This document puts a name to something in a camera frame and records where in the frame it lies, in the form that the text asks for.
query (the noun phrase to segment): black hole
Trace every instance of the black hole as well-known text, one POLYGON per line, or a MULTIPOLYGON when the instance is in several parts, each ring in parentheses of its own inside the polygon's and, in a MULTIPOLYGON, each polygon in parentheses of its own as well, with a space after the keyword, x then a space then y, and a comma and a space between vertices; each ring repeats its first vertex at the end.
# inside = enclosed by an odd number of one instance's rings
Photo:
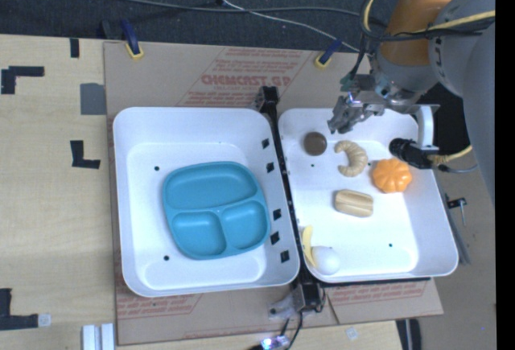
POLYGON ((279 231, 275 232, 270 236, 270 241, 272 241, 272 245, 279 241, 279 231))
POLYGON ((285 250, 281 253, 281 263, 290 260, 290 252, 285 250))

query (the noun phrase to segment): white tray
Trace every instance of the white tray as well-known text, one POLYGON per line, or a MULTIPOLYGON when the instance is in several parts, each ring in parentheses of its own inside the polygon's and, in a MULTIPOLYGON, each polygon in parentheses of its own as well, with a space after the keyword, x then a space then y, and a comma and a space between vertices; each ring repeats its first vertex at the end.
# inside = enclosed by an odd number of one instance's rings
POLYGON ((458 264, 458 253, 434 172, 411 168, 413 181, 402 193, 384 194, 371 180, 373 163, 391 159, 388 145, 394 138, 417 140, 418 127, 409 115, 386 110, 355 125, 346 134, 331 134, 330 109, 290 109, 279 118, 295 216, 302 231, 313 226, 312 246, 332 247, 342 266, 331 276, 307 264, 318 279, 329 282, 362 282, 443 276, 458 264), (303 139, 312 131, 323 134, 328 148, 312 156, 303 139), (348 165, 345 153, 335 153, 338 141, 350 140, 363 147, 369 166, 354 178, 339 173, 348 165), (355 217, 338 212, 337 191, 350 189, 373 197, 373 214, 355 217))
POLYGON ((122 273, 132 291, 146 297, 193 294, 278 286, 296 277, 300 260, 274 140, 260 113, 130 108, 115 117, 113 139, 122 273), (240 163, 253 172, 269 209, 270 238, 245 253, 195 260, 173 241, 161 188, 173 170, 215 161, 240 163))

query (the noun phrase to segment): toy food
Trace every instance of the toy food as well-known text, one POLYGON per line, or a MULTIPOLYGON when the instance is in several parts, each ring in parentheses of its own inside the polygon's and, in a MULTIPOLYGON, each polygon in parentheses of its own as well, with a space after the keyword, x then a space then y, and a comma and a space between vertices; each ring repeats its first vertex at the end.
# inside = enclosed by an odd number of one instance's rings
POLYGON ((372 171, 373 183, 383 192, 404 191, 413 179, 407 163, 399 159, 382 159, 372 171))
POLYGON ((356 217, 368 217, 373 212, 372 196, 353 190, 340 190, 335 195, 335 208, 356 217))
POLYGON ((348 157, 348 166, 338 166, 338 171, 346 177, 356 177, 369 162, 366 151, 355 142, 344 140, 336 143, 335 152, 345 151, 348 157))
POLYGON ((303 252, 309 264, 315 267, 321 274, 330 276, 340 269, 341 261, 338 253, 331 247, 317 245, 311 247, 313 226, 308 225, 302 233, 303 252))
POLYGON ((321 133, 311 132, 304 137, 304 150, 309 155, 321 155, 328 147, 328 140, 321 133))
POLYGON ((317 245, 311 250, 311 255, 315 262, 315 268, 321 274, 330 276, 340 269, 340 256, 331 247, 317 245))

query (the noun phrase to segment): cable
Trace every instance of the cable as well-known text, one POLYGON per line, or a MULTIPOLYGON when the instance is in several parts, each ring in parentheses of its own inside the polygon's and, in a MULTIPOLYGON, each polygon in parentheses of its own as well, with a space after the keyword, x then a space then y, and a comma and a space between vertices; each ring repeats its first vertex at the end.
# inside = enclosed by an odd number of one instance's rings
POLYGON ((477 31, 484 30, 495 21, 496 11, 490 10, 484 13, 470 15, 461 19, 454 19, 445 23, 429 26, 417 31, 402 32, 394 35, 376 35, 372 32, 369 25, 369 15, 372 4, 375 0, 365 0, 361 7, 360 25, 361 30, 370 39, 379 42, 384 41, 407 41, 414 39, 428 39, 442 35, 478 35, 477 31))
MULTIPOLYGON (((238 6, 236 4, 233 4, 232 2, 228 1, 228 0, 221 0, 223 1, 223 3, 227 6, 231 6, 232 8, 236 9, 236 10, 245 10, 244 8, 242 8, 241 6, 238 6)), ((298 21, 292 21, 290 19, 281 19, 281 18, 278 18, 278 17, 273 17, 271 15, 266 15, 266 14, 262 14, 260 12, 256 12, 255 10, 254 11, 249 11, 250 14, 252 15, 256 15, 258 17, 262 17, 264 19, 271 19, 273 21, 278 21, 280 23, 287 23, 287 24, 291 24, 291 25, 295 25, 295 26, 299 26, 299 27, 304 27, 304 28, 307 28, 308 30, 311 30, 311 31, 314 31, 316 32, 317 34, 320 34, 320 35, 323 35, 325 37, 328 37, 329 39, 332 39, 333 41, 337 40, 337 38, 334 36, 334 35, 331 35, 331 34, 328 34, 327 32, 325 31, 322 31, 320 30, 319 28, 316 28, 316 27, 313 27, 311 25, 308 25, 306 23, 300 23, 298 21)), ((359 48, 355 48, 353 47, 352 45, 348 44, 348 43, 345 43, 344 41, 341 41, 341 43, 353 50, 353 51, 359 51, 359 48)))
POLYGON ((468 154, 472 151, 472 146, 467 146, 463 150, 458 151, 454 154, 441 155, 441 154, 430 154, 427 158, 435 165, 448 163, 451 160, 458 159, 459 157, 463 157, 465 154, 468 154))
POLYGON ((360 38, 360 50, 358 52, 356 63, 354 64, 354 67, 352 67, 351 71, 347 73, 347 76, 344 77, 344 79, 340 82, 341 84, 347 83, 349 81, 353 81, 356 77, 357 70, 360 67, 361 61, 366 55, 366 39, 363 35, 361 35, 360 38))
POLYGON ((205 13, 221 13, 221 14, 250 14, 253 12, 298 12, 298 11, 320 11, 320 12, 332 12, 337 14, 346 14, 351 16, 359 17, 357 12, 345 10, 342 8, 334 8, 330 6, 284 6, 284 7, 268 7, 268 8, 241 8, 240 10, 230 10, 225 8, 209 8, 202 6, 184 6, 180 4, 172 4, 168 2, 157 2, 150 0, 114 0, 122 2, 132 2, 137 4, 143 4, 148 6, 159 6, 163 8, 170 8, 173 10, 186 10, 186 11, 197 11, 205 13))
POLYGON ((328 299, 328 296, 327 296, 324 288, 322 288, 322 292, 323 292, 323 294, 322 294, 322 298, 320 300, 321 303, 320 303, 320 306, 315 309, 315 313, 321 313, 323 311, 323 308, 325 307, 325 303, 328 299))
POLYGON ((444 173, 466 174, 466 173, 472 173, 474 170, 477 170, 478 167, 479 166, 476 164, 469 168, 456 169, 456 168, 450 168, 449 166, 446 166, 444 164, 440 164, 438 166, 438 169, 440 171, 443 171, 444 173))
POLYGON ((291 337, 290 345, 286 348, 286 350, 290 350, 291 346, 293 346, 293 343, 295 342, 295 339, 297 338, 297 335, 299 334, 300 329, 303 327, 303 313, 302 311, 299 312, 299 324, 297 325, 297 329, 295 330, 295 334, 291 337))
POLYGON ((281 332, 279 333, 280 336, 284 336, 284 334, 286 334, 286 329, 288 328, 288 324, 290 323, 290 319, 288 319, 285 323, 284 323, 284 326, 282 327, 282 330, 281 332))

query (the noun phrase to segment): cardboard sheet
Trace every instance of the cardboard sheet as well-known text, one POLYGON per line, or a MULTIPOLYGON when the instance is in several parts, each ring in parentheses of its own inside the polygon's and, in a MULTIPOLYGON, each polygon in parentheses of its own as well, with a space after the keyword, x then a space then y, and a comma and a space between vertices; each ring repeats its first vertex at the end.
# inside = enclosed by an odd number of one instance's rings
MULTIPOLYGON (((145 55, 133 60, 123 42, 104 44, 117 343, 279 331, 284 320, 269 318, 268 309, 289 294, 289 286, 159 299, 143 298, 128 289, 120 266, 113 120, 132 106, 252 107, 263 85, 278 87, 279 113, 289 108, 332 107, 340 94, 340 78, 353 67, 356 55, 336 53, 329 66, 320 70, 314 65, 320 51, 162 43, 143 43, 142 49, 145 55)), ((305 327, 443 312, 432 279, 334 287, 327 293, 327 305, 321 313, 306 317, 305 327)))

